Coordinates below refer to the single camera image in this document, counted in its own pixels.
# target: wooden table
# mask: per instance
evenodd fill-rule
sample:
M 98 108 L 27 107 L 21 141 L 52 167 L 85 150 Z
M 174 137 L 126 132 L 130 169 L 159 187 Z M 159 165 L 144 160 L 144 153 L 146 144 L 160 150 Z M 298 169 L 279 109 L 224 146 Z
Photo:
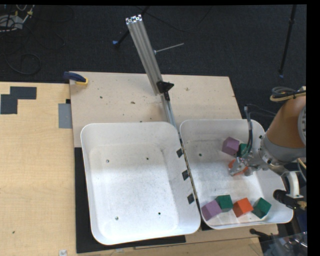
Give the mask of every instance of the wooden table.
M 249 232 L 251 227 L 198 230 L 186 235 L 183 244 L 77 254 L 74 149 L 81 146 L 82 127 L 92 121 L 152 122 L 165 118 L 147 75 L 78 74 L 89 79 L 86 88 L 72 81 L 0 82 L 1 95 L 10 94 L 10 87 L 36 88 L 36 99 L 17 100 L 17 114 L 0 114 L 2 255 L 58 256 L 61 250 L 66 250 L 68 256 L 107 256 L 117 252 L 128 256 L 261 254 L 257 236 Z M 177 126 L 186 119 L 241 118 L 228 77 L 162 77 L 175 84 L 170 97 Z M 66 99 L 71 99 L 73 129 L 59 128 L 59 104 L 65 104 Z M 255 228 L 266 234 L 278 233 L 276 224 Z

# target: black clamp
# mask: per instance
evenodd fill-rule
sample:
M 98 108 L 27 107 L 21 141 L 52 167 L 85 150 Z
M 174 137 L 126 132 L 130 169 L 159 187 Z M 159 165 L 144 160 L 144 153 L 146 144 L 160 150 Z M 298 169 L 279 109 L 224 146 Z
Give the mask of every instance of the black clamp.
M 170 82 L 164 82 L 164 81 L 158 81 L 156 83 L 156 86 L 158 87 L 159 92 L 164 95 L 164 98 L 167 101 L 170 101 L 170 97 L 169 97 L 169 90 L 174 87 L 173 83 Z

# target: tripod leg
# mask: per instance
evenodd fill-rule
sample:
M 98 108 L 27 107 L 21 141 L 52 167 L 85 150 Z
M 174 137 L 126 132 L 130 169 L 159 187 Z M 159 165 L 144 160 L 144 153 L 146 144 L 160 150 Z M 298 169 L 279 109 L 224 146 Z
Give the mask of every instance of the tripod leg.
M 149 7 L 150 7 L 150 5 L 146 6 L 146 7 L 142 10 L 141 16 L 143 16 L 143 15 L 146 13 L 146 11 L 149 9 Z M 119 41 L 115 41 L 115 40 L 112 41 L 112 43 L 114 44 L 114 46 L 115 46 L 116 48 L 119 48 L 119 47 L 120 47 L 120 44 L 122 43 L 123 40 L 125 40 L 125 38 L 127 37 L 127 35 L 129 35 L 129 30 L 127 30 L 127 31 L 124 33 L 124 35 L 120 38 Z
M 284 78 L 284 65 L 285 65 L 285 61 L 286 61 L 286 56 L 287 56 L 287 51 L 288 51 L 288 46 L 289 46 L 289 40 L 290 40 L 290 36 L 291 36 L 291 31 L 292 31 L 292 25 L 295 23 L 296 8 L 297 8 L 297 5 L 294 4 L 292 6 L 291 16 L 290 16 L 290 19 L 289 19 L 289 28 L 288 28 L 288 33 L 286 35 L 284 52 L 283 52 L 283 56 L 282 56 L 280 69 L 278 71 L 281 78 Z

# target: empty white tray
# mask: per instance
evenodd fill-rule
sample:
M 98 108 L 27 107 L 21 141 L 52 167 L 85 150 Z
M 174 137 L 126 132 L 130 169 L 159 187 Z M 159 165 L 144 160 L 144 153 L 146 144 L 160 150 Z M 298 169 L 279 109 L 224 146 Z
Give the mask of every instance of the empty white tray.
M 260 147 L 263 127 L 252 120 L 252 149 Z M 199 206 L 202 207 L 220 195 L 230 195 L 232 202 L 248 198 L 253 205 L 260 197 L 271 204 L 262 219 L 252 212 L 236 217 L 233 210 L 222 212 L 205 223 L 213 229 L 241 226 L 287 223 L 293 210 L 274 199 L 275 190 L 285 190 L 282 178 L 271 170 L 254 171 L 253 175 L 230 176 L 228 164 L 235 157 L 222 152 L 227 137 L 247 143 L 249 136 L 246 119 L 186 120 L 180 126 L 186 157 L 195 186 Z
M 92 234 L 104 245 L 191 234 L 201 217 L 177 129 L 91 123 L 81 131 Z

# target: orange cube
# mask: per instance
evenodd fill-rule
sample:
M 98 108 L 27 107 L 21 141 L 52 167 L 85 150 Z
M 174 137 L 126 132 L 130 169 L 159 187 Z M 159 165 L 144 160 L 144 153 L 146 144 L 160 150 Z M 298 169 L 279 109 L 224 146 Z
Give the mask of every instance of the orange cube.
M 237 218 L 254 210 L 247 197 L 236 201 L 232 209 Z

